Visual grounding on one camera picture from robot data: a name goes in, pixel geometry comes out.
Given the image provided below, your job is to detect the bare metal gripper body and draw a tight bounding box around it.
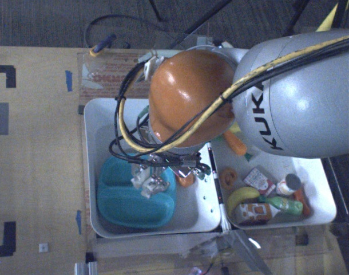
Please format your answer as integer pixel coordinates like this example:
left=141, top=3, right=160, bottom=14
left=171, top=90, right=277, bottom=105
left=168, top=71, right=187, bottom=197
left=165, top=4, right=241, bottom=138
left=145, top=152, right=212, bottom=180

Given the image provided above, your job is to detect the orange rounded toy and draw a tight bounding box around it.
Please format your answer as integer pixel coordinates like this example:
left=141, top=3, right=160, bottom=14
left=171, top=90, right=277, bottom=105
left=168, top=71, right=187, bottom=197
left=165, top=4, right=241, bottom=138
left=175, top=172, right=196, bottom=188

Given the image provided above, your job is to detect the blue divided plate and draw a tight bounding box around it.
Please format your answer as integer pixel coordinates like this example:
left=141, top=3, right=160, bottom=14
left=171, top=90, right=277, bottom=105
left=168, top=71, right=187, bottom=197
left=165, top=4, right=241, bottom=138
left=96, top=153, right=178, bottom=230

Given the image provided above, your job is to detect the white plastic tray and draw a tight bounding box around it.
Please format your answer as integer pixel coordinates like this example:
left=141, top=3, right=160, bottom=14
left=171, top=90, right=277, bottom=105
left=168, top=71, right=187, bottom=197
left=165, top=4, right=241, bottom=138
left=83, top=97, right=223, bottom=239
left=210, top=136, right=338, bottom=230

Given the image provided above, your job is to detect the brown doughnut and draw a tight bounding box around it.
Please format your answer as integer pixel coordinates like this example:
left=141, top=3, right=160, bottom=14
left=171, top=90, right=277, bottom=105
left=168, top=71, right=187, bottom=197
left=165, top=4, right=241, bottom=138
left=219, top=167, right=239, bottom=190

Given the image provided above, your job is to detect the orange carrot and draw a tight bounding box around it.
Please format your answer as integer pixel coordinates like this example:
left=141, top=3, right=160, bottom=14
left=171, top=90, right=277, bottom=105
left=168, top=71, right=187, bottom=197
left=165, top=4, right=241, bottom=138
left=222, top=130, right=254, bottom=163

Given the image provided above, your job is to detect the yellow banana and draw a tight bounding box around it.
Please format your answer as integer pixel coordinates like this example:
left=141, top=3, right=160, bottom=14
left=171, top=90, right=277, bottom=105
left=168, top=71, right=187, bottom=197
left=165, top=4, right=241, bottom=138
left=227, top=186, right=261, bottom=216

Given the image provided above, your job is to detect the red and white carton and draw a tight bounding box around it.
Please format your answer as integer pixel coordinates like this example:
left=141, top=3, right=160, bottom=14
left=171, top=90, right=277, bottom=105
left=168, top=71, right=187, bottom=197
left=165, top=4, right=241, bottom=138
left=243, top=167, right=276, bottom=198

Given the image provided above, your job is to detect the orange and white carton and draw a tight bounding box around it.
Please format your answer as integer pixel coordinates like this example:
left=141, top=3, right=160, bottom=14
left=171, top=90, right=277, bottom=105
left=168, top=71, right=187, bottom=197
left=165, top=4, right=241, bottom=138
left=234, top=202, right=281, bottom=226

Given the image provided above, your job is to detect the white can with grey lid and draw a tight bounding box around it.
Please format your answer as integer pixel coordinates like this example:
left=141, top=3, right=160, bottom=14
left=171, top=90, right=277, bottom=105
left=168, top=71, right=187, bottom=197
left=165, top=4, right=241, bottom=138
left=275, top=173, right=303, bottom=198

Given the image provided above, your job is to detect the green bottle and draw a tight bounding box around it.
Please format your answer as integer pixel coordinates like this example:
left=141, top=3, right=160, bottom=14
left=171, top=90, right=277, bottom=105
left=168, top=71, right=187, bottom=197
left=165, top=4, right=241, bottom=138
left=258, top=195, right=304, bottom=216

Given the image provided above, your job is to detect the orange sausage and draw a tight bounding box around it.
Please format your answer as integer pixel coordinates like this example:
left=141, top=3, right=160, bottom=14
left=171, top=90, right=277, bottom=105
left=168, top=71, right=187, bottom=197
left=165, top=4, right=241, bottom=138
left=294, top=188, right=311, bottom=218

